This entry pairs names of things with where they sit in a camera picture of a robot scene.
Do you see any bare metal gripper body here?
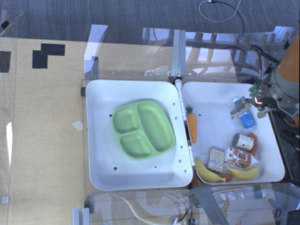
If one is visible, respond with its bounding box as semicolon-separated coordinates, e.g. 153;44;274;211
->
250;94;281;113

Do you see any blue bottle with white cap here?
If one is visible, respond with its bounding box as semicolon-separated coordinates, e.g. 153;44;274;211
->
232;97;256;129

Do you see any white plastic tray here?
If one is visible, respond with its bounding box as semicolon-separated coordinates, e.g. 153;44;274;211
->
181;82;286;186
85;79;194;192

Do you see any white and orange gabled carton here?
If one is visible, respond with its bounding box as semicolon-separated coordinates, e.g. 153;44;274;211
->
224;147;260;169

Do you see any orange carrot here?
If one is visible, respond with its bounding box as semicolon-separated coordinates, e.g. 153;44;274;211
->
186;106;198;144

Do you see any orange patterned white carton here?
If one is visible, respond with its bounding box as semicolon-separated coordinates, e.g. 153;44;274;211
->
206;148;226;174

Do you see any yellow banana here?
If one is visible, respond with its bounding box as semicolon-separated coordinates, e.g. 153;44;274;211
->
225;165;259;181
195;157;227;183

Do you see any brown sausage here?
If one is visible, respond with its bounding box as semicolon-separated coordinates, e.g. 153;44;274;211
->
217;172;234;182

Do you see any green divided plate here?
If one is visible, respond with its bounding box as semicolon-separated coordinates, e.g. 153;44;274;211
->
111;100;177;160

